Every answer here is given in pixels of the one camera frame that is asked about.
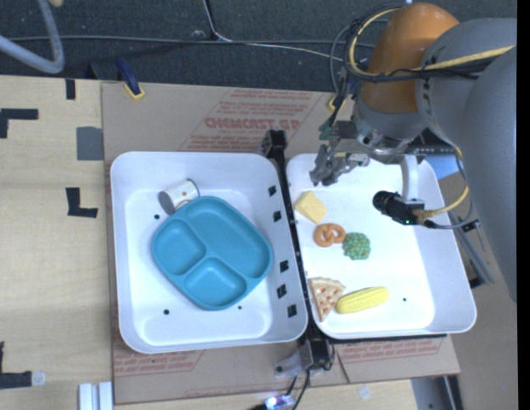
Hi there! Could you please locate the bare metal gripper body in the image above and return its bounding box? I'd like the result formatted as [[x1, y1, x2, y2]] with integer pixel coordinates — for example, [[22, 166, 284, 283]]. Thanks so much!
[[327, 120, 414, 166]]

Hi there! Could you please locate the yellow cheese wedge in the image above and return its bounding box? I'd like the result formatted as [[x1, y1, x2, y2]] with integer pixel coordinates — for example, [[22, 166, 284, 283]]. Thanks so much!
[[293, 190, 329, 226]]

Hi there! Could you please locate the thin black rod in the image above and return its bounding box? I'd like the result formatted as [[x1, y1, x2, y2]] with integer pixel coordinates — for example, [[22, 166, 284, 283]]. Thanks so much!
[[274, 142, 320, 346]]

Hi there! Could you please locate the orange pretzel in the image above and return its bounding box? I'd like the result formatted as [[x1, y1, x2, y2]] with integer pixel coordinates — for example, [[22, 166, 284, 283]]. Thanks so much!
[[312, 222, 347, 249]]

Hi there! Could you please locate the green peas cluster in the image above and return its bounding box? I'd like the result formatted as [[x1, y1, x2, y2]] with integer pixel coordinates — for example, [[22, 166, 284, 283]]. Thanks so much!
[[341, 231, 372, 261]]

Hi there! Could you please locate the white plastic tray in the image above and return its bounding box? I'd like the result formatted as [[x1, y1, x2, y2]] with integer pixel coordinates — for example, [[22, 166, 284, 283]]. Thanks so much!
[[285, 152, 478, 341], [109, 150, 310, 355]]

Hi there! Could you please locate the pizza slice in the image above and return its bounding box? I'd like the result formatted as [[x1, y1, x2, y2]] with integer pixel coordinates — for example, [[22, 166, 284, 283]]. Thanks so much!
[[306, 276, 347, 324]]

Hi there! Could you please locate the yellow corn cob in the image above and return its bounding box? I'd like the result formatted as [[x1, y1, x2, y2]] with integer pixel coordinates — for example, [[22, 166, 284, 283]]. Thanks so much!
[[335, 285, 391, 315]]

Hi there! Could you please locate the blue divided plate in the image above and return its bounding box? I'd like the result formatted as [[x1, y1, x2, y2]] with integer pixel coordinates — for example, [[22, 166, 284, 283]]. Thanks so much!
[[150, 195, 275, 312]]

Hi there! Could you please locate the brown cardboard board red print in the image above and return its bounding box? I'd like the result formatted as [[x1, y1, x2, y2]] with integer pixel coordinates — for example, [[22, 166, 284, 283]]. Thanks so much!
[[100, 81, 462, 406]]

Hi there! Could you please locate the white can with orange dots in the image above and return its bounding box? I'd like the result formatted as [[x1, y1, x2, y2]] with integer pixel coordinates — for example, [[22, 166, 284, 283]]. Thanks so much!
[[157, 178, 201, 216]]

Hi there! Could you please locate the black block with thin wires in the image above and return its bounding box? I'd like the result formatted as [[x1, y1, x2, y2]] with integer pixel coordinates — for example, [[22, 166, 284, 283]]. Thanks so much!
[[260, 129, 289, 160], [297, 337, 336, 373]]

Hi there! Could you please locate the black cylinder on white bracket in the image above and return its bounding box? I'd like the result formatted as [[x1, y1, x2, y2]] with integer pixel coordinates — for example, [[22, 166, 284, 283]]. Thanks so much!
[[371, 153, 426, 226]]

